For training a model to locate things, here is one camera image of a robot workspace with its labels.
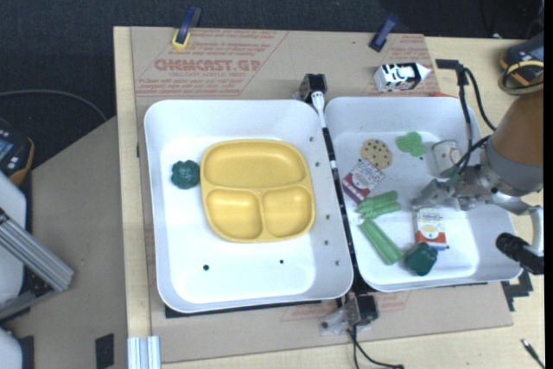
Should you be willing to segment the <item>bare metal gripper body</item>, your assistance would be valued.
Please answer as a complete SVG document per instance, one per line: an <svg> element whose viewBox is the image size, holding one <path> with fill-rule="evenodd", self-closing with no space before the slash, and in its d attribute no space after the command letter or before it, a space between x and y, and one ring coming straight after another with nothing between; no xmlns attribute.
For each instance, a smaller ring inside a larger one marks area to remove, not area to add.
<svg viewBox="0 0 553 369"><path fill-rule="evenodd" d="M494 204L511 213L534 213L523 197L540 190L539 170L534 167L501 169L502 175L489 165L467 167L449 190L463 210L477 203Z"/></svg>

